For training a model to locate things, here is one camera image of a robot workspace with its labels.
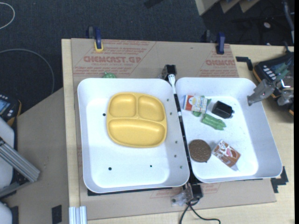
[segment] cable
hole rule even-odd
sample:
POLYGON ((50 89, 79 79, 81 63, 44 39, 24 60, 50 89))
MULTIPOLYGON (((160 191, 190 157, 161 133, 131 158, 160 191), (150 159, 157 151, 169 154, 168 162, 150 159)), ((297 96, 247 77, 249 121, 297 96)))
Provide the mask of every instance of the cable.
POLYGON ((3 50, 3 51, 0 51, 0 54, 3 54, 3 53, 6 53, 6 52, 14 52, 14 51, 24 51, 24 52, 29 52, 29 53, 32 53, 36 56, 38 56, 39 58, 41 58, 43 61, 46 62, 47 66, 49 67, 50 71, 51 71, 51 74, 52 74, 52 91, 51 91, 51 94, 54 93, 54 85, 55 85, 55 77, 54 77, 54 72, 53 72, 53 69, 51 68, 49 62, 47 62, 47 60, 45 58, 43 58, 40 54, 34 52, 34 51, 31 51, 31 50, 27 50, 27 49, 22 49, 22 48, 15 48, 15 49, 7 49, 7 50, 3 50))
POLYGON ((9 5, 9 4, 5 3, 5 2, 0 2, 0 4, 5 5, 5 6, 9 6, 9 7, 12 9, 13 13, 14 13, 12 19, 10 20, 10 22, 9 22, 8 24, 6 24, 6 25, 0 27, 0 30, 1 30, 1 29, 3 29, 3 28, 6 28, 10 23, 13 22, 14 17, 15 17, 15 11, 14 11, 14 8, 13 8, 11 5, 9 5))
POLYGON ((191 202, 186 203, 186 204, 187 204, 187 207, 185 208, 185 210, 183 211, 183 213, 182 213, 182 215, 181 215, 181 217, 180 217, 180 219, 179 219, 179 222, 178 222, 179 224, 182 224, 183 217, 184 217, 184 215, 185 215, 185 213, 187 212, 187 210, 188 210, 189 207, 190 207, 191 210, 195 213, 195 215, 197 215, 200 219, 202 219, 202 220, 204 220, 204 221, 217 221, 219 224, 221 224, 221 221, 220 221, 219 219, 216 219, 216 218, 208 219, 208 218, 203 218, 203 217, 201 217, 201 216, 200 216, 200 215, 193 209, 193 207, 192 207, 192 206, 196 205, 198 202, 199 202, 199 199, 198 199, 196 202, 194 202, 194 203, 191 203, 191 202))

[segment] electronic device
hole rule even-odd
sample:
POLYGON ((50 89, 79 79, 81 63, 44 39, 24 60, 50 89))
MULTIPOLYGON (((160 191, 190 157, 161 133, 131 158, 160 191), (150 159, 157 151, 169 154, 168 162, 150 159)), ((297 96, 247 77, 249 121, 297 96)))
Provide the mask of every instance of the electronic device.
POLYGON ((19 116, 20 113, 21 102, 0 91, 0 117, 11 126, 15 117, 19 116))

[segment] white tray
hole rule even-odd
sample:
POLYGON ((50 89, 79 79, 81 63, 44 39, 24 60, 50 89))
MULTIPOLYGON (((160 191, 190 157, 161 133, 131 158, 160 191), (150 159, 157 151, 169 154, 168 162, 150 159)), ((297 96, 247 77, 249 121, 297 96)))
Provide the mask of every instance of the white tray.
POLYGON ((171 86, 161 79, 89 78, 78 86, 83 178, 95 193, 184 185, 190 175, 171 86), (158 98, 165 107, 165 141, 151 148, 113 143, 106 129, 107 106, 119 92, 158 98))
POLYGON ((239 171, 232 170, 213 155, 206 163, 191 159, 193 173, 200 181, 223 182, 280 175, 282 163, 263 105, 261 102, 247 104, 247 95, 251 95, 255 87, 245 78, 181 78, 177 81, 181 107, 185 95, 204 95, 212 99, 207 113, 223 120, 227 126, 223 131, 215 130, 201 123, 202 116, 195 117, 191 111, 182 109, 187 143, 201 139, 213 148, 224 140, 241 154, 237 162, 239 171), (233 117, 222 119, 211 113, 218 100, 233 108, 233 117))

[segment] brown round object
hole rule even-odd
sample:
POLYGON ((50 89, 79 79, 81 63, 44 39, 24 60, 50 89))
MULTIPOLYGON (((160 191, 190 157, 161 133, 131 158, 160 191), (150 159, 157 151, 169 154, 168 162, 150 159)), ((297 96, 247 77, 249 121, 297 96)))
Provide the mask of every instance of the brown round object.
POLYGON ((189 144, 190 156, 197 162, 207 162, 211 157, 212 150, 203 140, 193 140, 189 144))

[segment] cardboard sheet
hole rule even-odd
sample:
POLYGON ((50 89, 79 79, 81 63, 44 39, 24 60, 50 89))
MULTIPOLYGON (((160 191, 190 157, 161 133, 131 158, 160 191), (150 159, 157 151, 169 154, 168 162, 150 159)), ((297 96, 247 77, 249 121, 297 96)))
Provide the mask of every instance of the cardboard sheet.
MULTIPOLYGON (((104 40, 104 51, 94 51, 93 40, 72 39, 76 134, 81 205, 88 220, 183 210, 171 197, 181 188, 89 196, 83 181, 77 86, 89 77, 112 72, 121 78, 158 78, 166 64, 175 64, 180 77, 238 77, 230 45, 216 53, 214 43, 104 40)), ((201 184, 204 197, 196 209, 275 202, 270 179, 201 184)))

